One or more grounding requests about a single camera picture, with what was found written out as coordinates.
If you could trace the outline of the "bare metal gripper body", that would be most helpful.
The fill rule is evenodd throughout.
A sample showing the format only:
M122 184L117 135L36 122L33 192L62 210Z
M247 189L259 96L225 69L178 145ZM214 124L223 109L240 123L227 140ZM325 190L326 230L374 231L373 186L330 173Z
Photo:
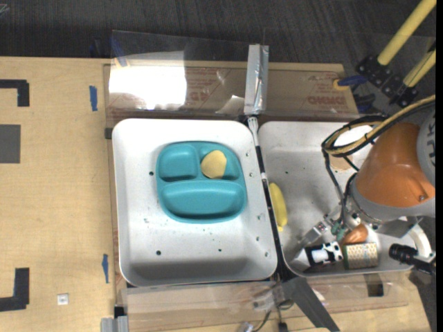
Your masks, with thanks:
M342 214L340 211L330 212L314 226L324 227L325 232L333 237L366 237L368 228L356 212Z

